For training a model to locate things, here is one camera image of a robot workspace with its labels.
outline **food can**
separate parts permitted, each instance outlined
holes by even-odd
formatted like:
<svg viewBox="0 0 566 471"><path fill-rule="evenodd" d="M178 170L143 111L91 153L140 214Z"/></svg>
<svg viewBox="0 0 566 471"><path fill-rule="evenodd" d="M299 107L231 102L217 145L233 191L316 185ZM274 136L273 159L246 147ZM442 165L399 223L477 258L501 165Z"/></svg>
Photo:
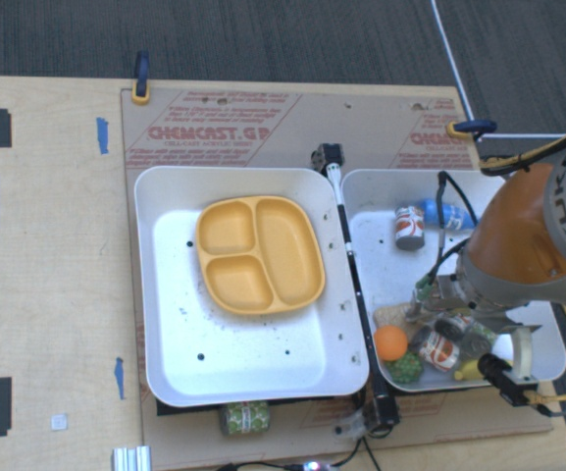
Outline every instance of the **food can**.
<svg viewBox="0 0 566 471"><path fill-rule="evenodd" d="M413 340L421 359L441 372L449 372L459 361L459 345L431 328L423 329Z"/></svg>
<svg viewBox="0 0 566 471"><path fill-rule="evenodd" d="M464 314L445 314L440 316L434 324L435 331L449 340L460 341L466 336L473 320Z"/></svg>
<svg viewBox="0 0 566 471"><path fill-rule="evenodd" d="M265 433L270 429L267 401L242 401L220 407L220 428L225 435Z"/></svg>
<svg viewBox="0 0 566 471"><path fill-rule="evenodd" d="M396 209L396 246L413 251L424 246L424 211L417 206Z"/></svg>
<svg viewBox="0 0 566 471"><path fill-rule="evenodd" d="M470 359L479 359L484 354L491 352L496 335L492 330L480 323L475 323L460 342L461 353Z"/></svg>

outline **yellow divided plate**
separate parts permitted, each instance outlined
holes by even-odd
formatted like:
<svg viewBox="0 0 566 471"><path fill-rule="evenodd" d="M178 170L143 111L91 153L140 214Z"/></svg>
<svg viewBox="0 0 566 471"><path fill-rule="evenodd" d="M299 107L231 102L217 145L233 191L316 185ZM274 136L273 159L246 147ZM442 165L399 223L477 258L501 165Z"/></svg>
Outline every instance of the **yellow divided plate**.
<svg viewBox="0 0 566 471"><path fill-rule="evenodd" d="M196 244L213 299L236 314L269 314L315 301L324 265L306 213L258 195L216 202L200 214Z"/></svg>

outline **green can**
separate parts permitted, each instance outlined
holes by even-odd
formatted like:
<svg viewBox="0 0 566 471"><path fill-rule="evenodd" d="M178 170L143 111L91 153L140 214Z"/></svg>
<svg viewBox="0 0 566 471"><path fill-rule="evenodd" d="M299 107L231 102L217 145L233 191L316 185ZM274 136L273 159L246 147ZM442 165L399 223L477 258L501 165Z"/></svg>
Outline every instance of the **green can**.
<svg viewBox="0 0 566 471"><path fill-rule="evenodd" d="M220 407L220 428L225 435L265 433L270 429L267 401L241 401Z"/></svg>

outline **toy orange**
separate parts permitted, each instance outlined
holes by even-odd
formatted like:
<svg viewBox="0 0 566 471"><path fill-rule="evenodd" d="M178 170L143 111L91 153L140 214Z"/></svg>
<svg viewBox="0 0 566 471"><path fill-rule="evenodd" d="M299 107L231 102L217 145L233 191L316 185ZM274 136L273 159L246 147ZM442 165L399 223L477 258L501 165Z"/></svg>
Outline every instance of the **toy orange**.
<svg viewBox="0 0 566 471"><path fill-rule="evenodd" d="M407 334L395 325L384 325L374 332L377 355L383 361L395 361L404 356L409 342Z"/></svg>

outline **plastic bottle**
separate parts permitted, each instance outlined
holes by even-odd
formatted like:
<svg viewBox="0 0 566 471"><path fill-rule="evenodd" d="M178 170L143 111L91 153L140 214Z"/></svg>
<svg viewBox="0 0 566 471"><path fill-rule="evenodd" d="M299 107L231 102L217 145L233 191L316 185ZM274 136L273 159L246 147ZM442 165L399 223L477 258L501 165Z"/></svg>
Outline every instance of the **plastic bottle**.
<svg viewBox="0 0 566 471"><path fill-rule="evenodd" d="M428 225L439 225L437 203L434 199L420 201L417 206L424 211L424 221ZM452 204L442 204L443 222L447 230L463 231L475 227L470 213L466 209Z"/></svg>

